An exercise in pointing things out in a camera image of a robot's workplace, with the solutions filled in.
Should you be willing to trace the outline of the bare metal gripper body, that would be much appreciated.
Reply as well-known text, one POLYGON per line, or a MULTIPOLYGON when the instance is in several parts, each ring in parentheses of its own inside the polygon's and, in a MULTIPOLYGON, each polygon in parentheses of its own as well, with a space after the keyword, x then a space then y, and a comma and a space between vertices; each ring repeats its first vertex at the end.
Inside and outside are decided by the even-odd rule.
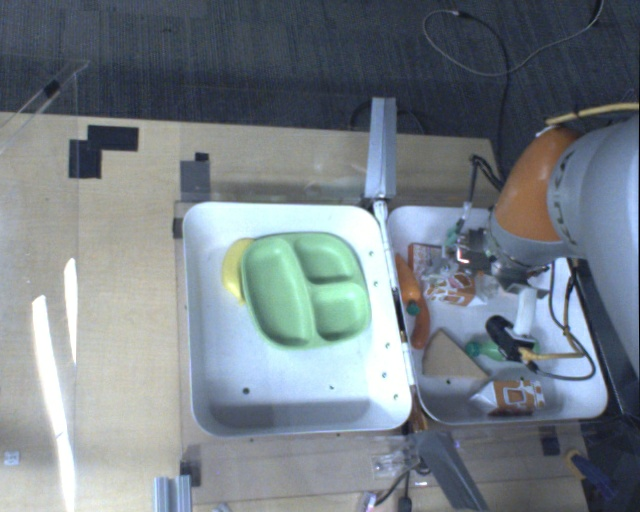
POLYGON ((505 253, 488 229, 454 231, 451 247, 458 264, 476 274, 491 275, 508 293, 518 293, 529 280, 546 271, 546 265, 526 265, 505 253))

